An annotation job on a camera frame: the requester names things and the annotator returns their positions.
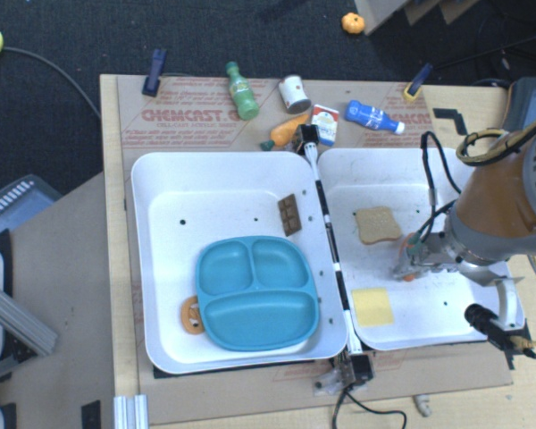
small can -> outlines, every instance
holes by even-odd
[[[281,79],[278,88],[288,113],[303,113],[312,106],[312,101],[307,97],[302,79],[298,75],[288,75]]]

metal bracket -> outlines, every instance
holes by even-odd
[[[467,135],[465,120],[463,115],[455,109],[433,108],[433,114],[439,119],[452,119],[455,122],[455,129],[458,135]]]
[[[351,356],[347,348],[332,361],[330,372],[314,380],[314,396],[337,394],[347,387],[360,388],[373,379],[373,365],[366,355]]]
[[[138,394],[133,398],[125,396],[113,398],[113,428],[148,429],[147,396]]]
[[[17,342],[23,344],[38,356],[48,356],[54,352],[57,334],[1,290],[0,325]],[[20,362],[23,362],[25,358],[31,357],[31,352],[24,354],[24,357],[14,355],[2,359],[0,361],[0,377],[10,372]]]

bread slice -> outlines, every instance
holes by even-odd
[[[379,241],[393,241],[401,236],[401,228],[387,206],[362,208],[356,211],[359,239],[365,245]]]

blue divided plate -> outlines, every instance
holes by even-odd
[[[278,237],[239,237],[207,246],[197,260],[197,297],[205,332],[226,349],[295,345],[319,322],[306,258]]]

blue bottle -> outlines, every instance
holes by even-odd
[[[344,117],[347,121],[357,122],[367,129],[387,130],[400,135],[405,130],[403,122],[393,121],[386,113],[374,106],[364,105],[357,100],[351,100]]]

